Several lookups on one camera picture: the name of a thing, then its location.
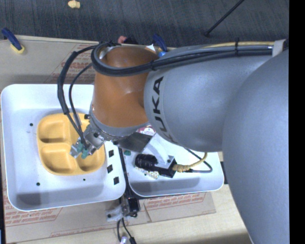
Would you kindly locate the brown cardboard board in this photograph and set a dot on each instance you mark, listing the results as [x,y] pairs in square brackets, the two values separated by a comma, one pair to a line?
[40,60]

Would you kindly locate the pale yellow toy food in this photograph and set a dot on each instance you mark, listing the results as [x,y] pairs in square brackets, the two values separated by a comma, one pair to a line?
[74,4]

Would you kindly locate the yellow divided plate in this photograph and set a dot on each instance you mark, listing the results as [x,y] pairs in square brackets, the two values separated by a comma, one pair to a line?
[53,136]

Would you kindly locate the red and white can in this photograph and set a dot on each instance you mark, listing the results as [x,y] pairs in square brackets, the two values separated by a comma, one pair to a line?
[147,131]

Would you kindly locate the black cylinder on white bracket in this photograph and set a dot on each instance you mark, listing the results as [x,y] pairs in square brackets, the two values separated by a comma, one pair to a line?
[165,168]

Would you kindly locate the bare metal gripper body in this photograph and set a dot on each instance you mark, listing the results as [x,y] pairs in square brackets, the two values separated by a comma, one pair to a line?
[92,138]

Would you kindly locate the pale yellow patterned biscuit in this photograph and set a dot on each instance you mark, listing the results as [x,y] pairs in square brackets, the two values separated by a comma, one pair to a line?
[152,174]

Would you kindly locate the white plastic tray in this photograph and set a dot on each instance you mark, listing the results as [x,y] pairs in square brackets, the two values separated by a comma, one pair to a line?
[23,146]
[167,187]

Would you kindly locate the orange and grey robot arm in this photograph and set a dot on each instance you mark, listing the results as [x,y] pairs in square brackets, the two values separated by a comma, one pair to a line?
[198,105]

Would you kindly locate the small green toy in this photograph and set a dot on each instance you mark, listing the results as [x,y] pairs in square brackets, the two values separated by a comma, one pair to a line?
[127,152]

